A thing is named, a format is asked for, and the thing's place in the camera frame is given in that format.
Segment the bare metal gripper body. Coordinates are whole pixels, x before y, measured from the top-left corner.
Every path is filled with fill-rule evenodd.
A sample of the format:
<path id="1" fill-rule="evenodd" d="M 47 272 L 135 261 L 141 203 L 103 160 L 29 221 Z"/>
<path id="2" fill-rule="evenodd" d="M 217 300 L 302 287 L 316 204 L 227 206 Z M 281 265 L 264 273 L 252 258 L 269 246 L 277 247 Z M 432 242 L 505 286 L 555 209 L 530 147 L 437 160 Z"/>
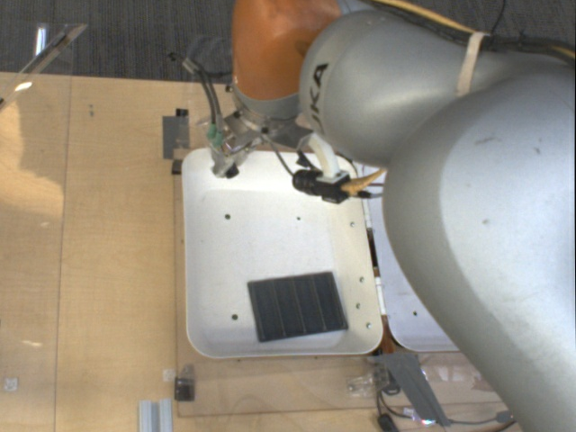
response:
<path id="1" fill-rule="evenodd" d="M 272 142 L 298 149 L 312 134 L 295 118 L 277 119 L 248 110 L 216 116 L 209 125 L 209 145 L 215 166 L 239 166 L 254 148 Z"/>

